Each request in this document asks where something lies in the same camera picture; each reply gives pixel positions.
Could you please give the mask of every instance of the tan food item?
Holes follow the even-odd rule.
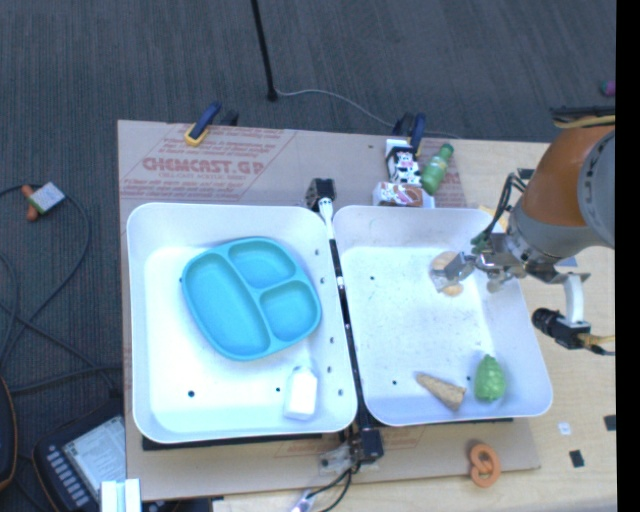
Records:
[[[438,254],[433,261],[431,262],[432,270],[444,270],[444,268],[453,261],[453,259],[458,255],[455,251],[444,251]],[[455,297],[456,295],[460,295],[464,287],[460,283],[451,284],[449,286],[445,286],[442,290],[440,290],[445,295],[449,295],[450,297]]]
[[[426,373],[416,374],[416,380],[422,387],[428,389],[436,398],[453,411],[460,408],[467,388],[456,386],[450,382],[437,379]]]

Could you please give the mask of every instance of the blue clamp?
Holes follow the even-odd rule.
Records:
[[[199,146],[209,133],[207,126],[213,122],[213,118],[218,115],[222,109],[222,103],[214,101],[207,110],[200,116],[198,122],[193,123],[184,134],[184,140],[190,146]]]
[[[409,144],[411,144],[411,147],[415,150],[416,157],[420,155],[420,143],[422,142],[426,124],[426,116],[423,112],[418,112],[413,122],[413,128],[410,133],[411,137],[409,139]]]

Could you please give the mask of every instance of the green pepper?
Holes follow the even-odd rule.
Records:
[[[501,398],[507,388],[504,372],[495,357],[485,355],[476,371],[474,393],[479,400],[492,402]]]

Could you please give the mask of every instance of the gray carpet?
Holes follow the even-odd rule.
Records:
[[[341,97],[266,99],[249,0],[0,0],[0,253],[12,269],[0,262],[0,302],[10,310],[17,294],[20,318],[45,331],[17,321],[7,336],[0,310],[22,455],[121,389],[109,369],[19,392],[90,366],[52,338],[94,365],[121,362],[118,119],[192,122],[219,100],[241,126],[390,134],[405,112],[424,112],[435,136],[550,142],[551,107],[615,105],[600,91],[616,73],[612,0],[260,6],[276,88]],[[12,187],[48,181],[73,201],[25,221]],[[48,510],[21,458],[0,510],[39,506]]]

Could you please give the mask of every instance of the green bottle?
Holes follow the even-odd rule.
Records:
[[[453,146],[451,144],[443,144],[438,153],[431,157],[429,163],[422,169],[420,182],[422,188],[430,196],[434,195],[440,186],[440,182],[447,173],[449,167],[449,158],[453,154]]]

